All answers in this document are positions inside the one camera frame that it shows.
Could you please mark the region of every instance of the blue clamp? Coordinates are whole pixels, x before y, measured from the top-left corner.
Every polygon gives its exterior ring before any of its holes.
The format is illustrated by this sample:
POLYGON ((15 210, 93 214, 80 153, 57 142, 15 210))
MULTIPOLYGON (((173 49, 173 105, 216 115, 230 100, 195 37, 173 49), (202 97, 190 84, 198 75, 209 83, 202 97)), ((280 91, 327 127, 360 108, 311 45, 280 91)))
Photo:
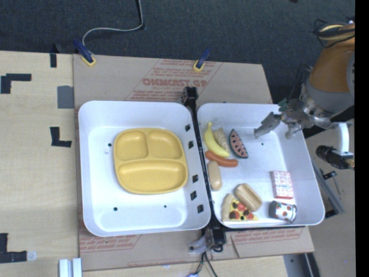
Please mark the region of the blue clamp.
POLYGON ((93 66, 96 63, 96 60, 91 56, 91 53, 88 49, 82 44, 82 42, 77 39, 73 40, 73 45, 78 50, 78 52, 82 55, 82 60, 89 66, 93 66))
POLYGON ((209 58, 209 56, 210 56, 210 49, 207 48, 202 54, 202 56, 200 57, 200 59, 198 59, 195 62, 194 71, 200 72, 204 68, 204 63, 209 58))

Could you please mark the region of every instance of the cardboard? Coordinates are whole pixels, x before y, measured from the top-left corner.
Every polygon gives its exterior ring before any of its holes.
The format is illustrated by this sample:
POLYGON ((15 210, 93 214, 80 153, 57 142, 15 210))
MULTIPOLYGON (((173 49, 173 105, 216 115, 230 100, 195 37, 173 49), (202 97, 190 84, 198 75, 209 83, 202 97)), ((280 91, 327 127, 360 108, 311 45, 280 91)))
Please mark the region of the cardboard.
MULTIPOLYGON (((177 102, 184 87, 197 87, 197 106, 204 103, 272 103, 261 65, 205 62, 201 73, 194 61, 122 58, 95 55, 86 65, 73 55, 76 157, 80 257, 84 271, 198 262, 188 245, 201 231, 184 231, 118 237, 97 237, 84 226, 78 146, 78 109, 90 100, 177 102)), ((227 232, 227 243, 212 260, 272 256, 314 250, 307 227, 227 232)))

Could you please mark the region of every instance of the toy pizza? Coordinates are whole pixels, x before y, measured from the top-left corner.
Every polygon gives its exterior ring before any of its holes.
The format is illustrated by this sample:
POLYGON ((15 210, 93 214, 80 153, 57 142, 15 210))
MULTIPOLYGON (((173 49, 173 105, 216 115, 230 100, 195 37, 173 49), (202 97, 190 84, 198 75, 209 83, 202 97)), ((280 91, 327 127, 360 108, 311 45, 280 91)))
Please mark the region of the toy pizza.
POLYGON ((224 198, 221 207, 221 217, 223 221, 231 220, 241 222, 245 220, 258 220, 256 215, 230 193, 224 198))

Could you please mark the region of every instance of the toy watermelon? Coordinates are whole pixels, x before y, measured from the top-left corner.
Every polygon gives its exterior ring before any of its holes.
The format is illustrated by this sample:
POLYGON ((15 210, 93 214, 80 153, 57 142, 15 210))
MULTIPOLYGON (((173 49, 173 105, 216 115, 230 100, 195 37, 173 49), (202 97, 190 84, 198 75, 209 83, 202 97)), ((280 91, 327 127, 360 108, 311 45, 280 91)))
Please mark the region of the toy watermelon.
POLYGON ((231 145, 233 152, 238 157, 248 158, 246 147, 243 145, 241 138, 234 129, 232 129, 231 134, 229 135, 229 144, 231 145))

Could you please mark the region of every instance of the banana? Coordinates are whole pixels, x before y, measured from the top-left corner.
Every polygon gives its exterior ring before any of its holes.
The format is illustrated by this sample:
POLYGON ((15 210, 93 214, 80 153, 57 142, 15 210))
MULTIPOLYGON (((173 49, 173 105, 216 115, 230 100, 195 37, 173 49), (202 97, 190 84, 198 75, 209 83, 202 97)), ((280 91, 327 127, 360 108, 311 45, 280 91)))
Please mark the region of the banana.
POLYGON ((208 122, 208 128, 205 130, 204 133, 205 145, 209 150, 214 152, 216 155, 221 157, 229 157, 229 153, 221 146, 219 146, 219 144, 215 140, 212 132, 212 125, 213 124, 211 122, 208 122))

